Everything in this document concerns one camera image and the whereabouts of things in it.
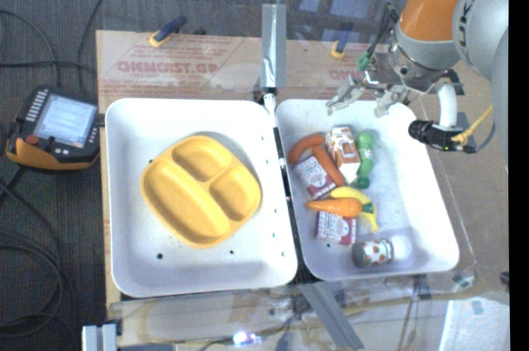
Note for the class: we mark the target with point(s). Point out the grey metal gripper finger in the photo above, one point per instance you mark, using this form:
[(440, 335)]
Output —
[(388, 99), (345, 95)]

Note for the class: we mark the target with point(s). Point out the orange sausage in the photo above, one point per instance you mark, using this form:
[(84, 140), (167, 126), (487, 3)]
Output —
[(328, 166), (303, 145)]

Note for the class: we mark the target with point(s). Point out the purple and white carton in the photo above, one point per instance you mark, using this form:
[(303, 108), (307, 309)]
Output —
[(335, 228)]

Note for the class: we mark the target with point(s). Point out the white plastic tray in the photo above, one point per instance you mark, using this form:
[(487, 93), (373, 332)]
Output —
[(136, 184), (413, 192)]

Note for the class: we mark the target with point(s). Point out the green bottle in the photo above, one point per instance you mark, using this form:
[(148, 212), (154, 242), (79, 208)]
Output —
[(365, 155)]

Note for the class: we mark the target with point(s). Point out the brown cardboard board red print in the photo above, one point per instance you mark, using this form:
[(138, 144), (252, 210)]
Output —
[(173, 68)]

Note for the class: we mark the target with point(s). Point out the orange carrot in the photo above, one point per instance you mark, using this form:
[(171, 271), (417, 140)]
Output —
[(336, 207)]

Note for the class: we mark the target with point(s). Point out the red and white packet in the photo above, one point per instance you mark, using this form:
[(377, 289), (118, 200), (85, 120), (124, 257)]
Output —
[(313, 177)]

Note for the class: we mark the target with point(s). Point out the white and orange carton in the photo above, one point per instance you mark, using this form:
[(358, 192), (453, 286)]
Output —
[(345, 149)]

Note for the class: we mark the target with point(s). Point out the yellow divided plate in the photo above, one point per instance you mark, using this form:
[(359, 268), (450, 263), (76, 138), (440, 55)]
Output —
[(194, 192)]

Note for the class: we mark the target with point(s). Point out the yellow banana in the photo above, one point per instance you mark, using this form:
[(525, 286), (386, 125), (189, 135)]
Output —
[(351, 193)]

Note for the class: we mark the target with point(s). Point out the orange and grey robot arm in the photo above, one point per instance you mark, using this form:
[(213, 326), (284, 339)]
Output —
[(438, 6)]

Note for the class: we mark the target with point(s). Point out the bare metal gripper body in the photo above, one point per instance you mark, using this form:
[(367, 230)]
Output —
[(407, 74)]

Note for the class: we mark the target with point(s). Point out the black cylinder on white bracket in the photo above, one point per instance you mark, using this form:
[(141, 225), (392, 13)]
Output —
[(434, 132)]

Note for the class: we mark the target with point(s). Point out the strawberry print can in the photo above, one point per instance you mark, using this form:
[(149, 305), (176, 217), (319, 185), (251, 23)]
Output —
[(374, 253)]

